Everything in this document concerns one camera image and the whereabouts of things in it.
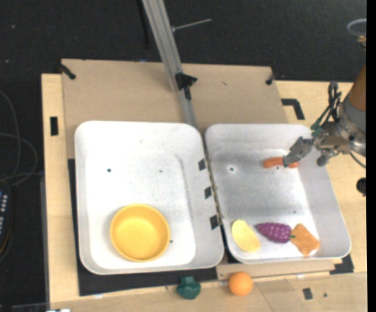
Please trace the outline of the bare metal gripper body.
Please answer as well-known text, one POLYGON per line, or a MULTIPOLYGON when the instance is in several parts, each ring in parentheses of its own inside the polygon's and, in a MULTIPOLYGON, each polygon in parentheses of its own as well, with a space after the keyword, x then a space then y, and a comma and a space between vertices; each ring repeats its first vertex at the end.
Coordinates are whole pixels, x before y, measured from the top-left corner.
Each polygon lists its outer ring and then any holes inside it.
POLYGON ((318 166, 325 166, 338 155, 349 155, 360 166, 366 163, 366 135, 353 123, 326 122, 321 127, 312 126, 313 145, 320 152, 318 166))

